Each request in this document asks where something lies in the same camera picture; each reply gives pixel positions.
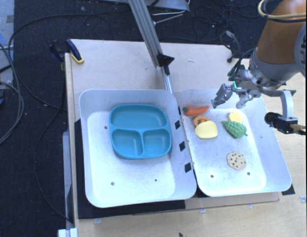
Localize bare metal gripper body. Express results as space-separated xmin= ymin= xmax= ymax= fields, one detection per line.
xmin=231 ymin=69 xmax=286 ymax=98

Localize small yellow toy piece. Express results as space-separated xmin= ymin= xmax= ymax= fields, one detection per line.
xmin=228 ymin=111 xmax=243 ymax=124

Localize orange carrot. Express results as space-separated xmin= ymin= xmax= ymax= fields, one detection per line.
xmin=182 ymin=105 xmax=210 ymax=117

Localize green grapes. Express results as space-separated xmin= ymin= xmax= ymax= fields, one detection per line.
xmin=222 ymin=120 xmax=249 ymax=139

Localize orange doughnut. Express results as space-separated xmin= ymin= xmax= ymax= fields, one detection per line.
xmin=193 ymin=115 xmax=211 ymax=128

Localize yellow flat oval chip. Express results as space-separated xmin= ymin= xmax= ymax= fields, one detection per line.
xmin=194 ymin=120 xmax=219 ymax=140

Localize thin black and white rod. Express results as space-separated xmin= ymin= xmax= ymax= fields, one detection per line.
xmin=163 ymin=73 xmax=195 ymax=174

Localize beige biscuit with dark dots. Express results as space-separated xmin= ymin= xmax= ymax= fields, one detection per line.
xmin=226 ymin=151 xmax=247 ymax=171

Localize black block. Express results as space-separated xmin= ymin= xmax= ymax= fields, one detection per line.
xmin=156 ymin=54 xmax=175 ymax=75

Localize white plastic tray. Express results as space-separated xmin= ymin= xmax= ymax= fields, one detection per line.
xmin=78 ymin=88 xmax=198 ymax=209
xmin=176 ymin=88 xmax=292 ymax=198

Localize blue divided plate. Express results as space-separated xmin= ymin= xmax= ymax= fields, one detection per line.
xmin=108 ymin=103 xmax=173 ymax=160

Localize pale flat board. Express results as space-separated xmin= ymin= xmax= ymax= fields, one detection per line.
xmin=69 ymin=39 xmax=280 ymax=210

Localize black cylinder on white bracket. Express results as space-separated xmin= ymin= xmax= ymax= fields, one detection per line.
xmin=261 ymin=89 xmax=299 ymax=134

